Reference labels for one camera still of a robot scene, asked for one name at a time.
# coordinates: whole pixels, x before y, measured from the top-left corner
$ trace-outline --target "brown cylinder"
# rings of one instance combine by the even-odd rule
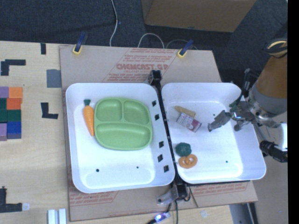
[[[270,57],[256,82],[256,88],[261,94],[287,98],[287,63],[287,55],[282,58]]]

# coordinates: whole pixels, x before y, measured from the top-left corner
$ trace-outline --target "toy pretzel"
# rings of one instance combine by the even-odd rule
[[[186,157],[181,157],[178,163],[183,168],[192,168],[197,163],[197,157],[194,154],[190,154]]]

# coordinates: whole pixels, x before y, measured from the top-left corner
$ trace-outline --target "green plate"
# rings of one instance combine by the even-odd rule
[[[94,110],[94,130],[103,147],[115,150],[145,148],[153,134],[147,106],[126,98],[101,99]]]

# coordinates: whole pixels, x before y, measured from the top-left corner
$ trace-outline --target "orange carrot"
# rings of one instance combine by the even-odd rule
[[[94,136],[94,110],[90,107],[90,99],[84,100],[83,116],[91,136]]]

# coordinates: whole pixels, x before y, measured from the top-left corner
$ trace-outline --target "robotic hand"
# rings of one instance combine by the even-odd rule
[[[236,121],[235,131],[248,123],[253,124],[263,139],[260,148],[264,155],[270,155],[280,162],[287,162],[287,125],[276,122],[273,118],[287,111],[287,40],[276,39],[266,44],[265,51],[271,55],[257,81],[249,89],[248,96],[242,101],[248,90],[250,70],[245,71],[244,84],[239,98],[230,105],[230,111],[224,110],[208,124],[212,131]],[[281,141],[278,144],[265,140],[258,127],[278,129]]]

